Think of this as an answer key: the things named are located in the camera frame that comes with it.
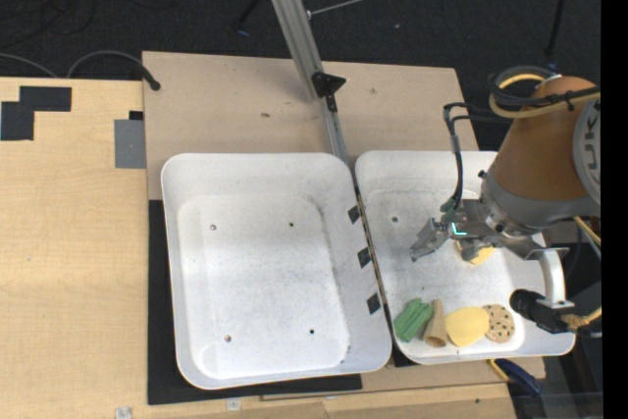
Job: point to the small yellow toy food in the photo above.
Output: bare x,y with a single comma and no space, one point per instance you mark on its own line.
485,255

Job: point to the white plastic tray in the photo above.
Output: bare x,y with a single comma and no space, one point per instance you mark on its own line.
265,279
441,279

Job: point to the chocolate chip biscuit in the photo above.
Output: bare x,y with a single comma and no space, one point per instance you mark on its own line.
499,324

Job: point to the tan toy ice cream cone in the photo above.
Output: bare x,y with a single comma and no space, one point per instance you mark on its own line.
435,329

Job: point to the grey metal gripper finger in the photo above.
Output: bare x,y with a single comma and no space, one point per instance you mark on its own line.
429,238
473,247

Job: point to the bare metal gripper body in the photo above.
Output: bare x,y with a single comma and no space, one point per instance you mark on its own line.
478,223

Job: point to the green toy vegetable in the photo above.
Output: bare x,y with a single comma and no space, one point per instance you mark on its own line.
412,321

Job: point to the yellow toy chip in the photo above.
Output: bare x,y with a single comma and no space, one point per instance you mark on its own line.
466,326

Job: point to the black cylinder on white bracket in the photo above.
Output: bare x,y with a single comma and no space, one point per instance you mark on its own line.
537,306

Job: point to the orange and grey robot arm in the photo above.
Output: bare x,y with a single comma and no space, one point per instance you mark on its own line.
539,152

